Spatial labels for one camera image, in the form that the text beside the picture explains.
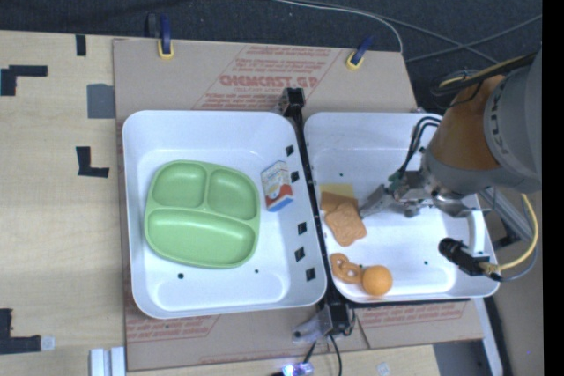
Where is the white plastic tray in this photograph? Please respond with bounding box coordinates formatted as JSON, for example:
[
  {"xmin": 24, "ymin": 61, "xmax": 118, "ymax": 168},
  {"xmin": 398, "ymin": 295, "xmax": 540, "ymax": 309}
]
[
  {"xmin": 303, "ymin": 111, "xmax": 501, "ymax": 305},
  {"xmin": 121, "ymin": 109, "xmax": 329, "ymax": 320}
]

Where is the yellow cheese slice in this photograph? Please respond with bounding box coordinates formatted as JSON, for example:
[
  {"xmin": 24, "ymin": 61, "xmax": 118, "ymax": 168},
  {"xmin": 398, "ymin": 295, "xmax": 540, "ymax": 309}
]
[{"xmin": 318, "ymin": 182, "xmax": 355, "ymax": 202}]

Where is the green divided plate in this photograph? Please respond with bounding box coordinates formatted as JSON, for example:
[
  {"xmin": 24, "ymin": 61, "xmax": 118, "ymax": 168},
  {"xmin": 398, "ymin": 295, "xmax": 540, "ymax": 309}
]
[{"xmin": 143, "ymin": 159, "xmax": 262, "ymax": 270}]

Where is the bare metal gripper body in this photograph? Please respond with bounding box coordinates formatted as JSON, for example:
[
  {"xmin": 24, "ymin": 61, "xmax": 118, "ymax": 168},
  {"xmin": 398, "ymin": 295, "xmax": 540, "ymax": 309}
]
[{"xmin": 387, "ymin": 169, "xmax": 478, "ymax": 219}]

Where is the orange pretzel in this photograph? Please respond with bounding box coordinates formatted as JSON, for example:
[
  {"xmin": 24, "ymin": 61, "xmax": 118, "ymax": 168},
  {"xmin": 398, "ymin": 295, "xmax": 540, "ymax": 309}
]
[{"xmin": 329, "ymin": 252, "xmax": 365, "ymax": 285}]

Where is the brown cardboard board red print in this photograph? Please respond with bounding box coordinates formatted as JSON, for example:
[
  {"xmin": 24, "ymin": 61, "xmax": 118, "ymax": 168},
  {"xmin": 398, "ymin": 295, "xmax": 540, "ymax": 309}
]
[{"xmin": 112, "ymin": 38, "xmax": 486, "ymax": 372}]

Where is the orange ball fruit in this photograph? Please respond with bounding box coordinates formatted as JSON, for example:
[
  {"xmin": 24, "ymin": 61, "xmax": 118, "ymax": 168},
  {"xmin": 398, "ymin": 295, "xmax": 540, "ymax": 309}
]
[{"xmin": 360, "ymin": 264, "xmax": 394, "ymax": 297}]

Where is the thin black rod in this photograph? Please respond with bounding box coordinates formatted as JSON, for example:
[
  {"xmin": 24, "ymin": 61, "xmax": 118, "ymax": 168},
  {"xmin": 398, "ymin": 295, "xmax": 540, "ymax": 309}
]
[{"xmin": 289, "ymin": 100, "xmax": 343, "ymax": 316}]

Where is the black block with wires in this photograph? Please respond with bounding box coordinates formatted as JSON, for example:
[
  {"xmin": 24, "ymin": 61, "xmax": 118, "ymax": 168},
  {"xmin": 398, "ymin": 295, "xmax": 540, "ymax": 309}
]
[
  {"xmin": 324, "ymin": 302, "xmax": 354, "ymax": 336},
  {"xmin": 280, "ymin": 86, "xmax": 307, "ymax": 118}
]

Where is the brown toast slice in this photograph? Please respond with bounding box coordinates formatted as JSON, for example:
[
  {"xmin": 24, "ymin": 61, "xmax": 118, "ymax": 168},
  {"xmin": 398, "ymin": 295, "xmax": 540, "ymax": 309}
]
[
  {"xmin": 319, "ymin": 190, "xmax": 359, "ymax": 216},
  {"xmin": 324, "ymin": 202, "xmax": 368, "ymax": 248}
]

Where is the black cylinder on white bracket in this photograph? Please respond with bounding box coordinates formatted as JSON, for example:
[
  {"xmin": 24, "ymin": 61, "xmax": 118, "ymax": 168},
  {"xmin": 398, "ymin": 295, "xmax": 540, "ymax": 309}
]
[{"xmin": 437, "ymin": 206, "xmax": 500, "ymax": 278}]

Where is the white red blue carton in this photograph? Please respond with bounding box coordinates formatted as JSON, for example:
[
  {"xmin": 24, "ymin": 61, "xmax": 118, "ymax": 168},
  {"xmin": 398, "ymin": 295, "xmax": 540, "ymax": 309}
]
[{"xmin": 259, "ymin": 159, "xmax": 295, "ymax": 213}]

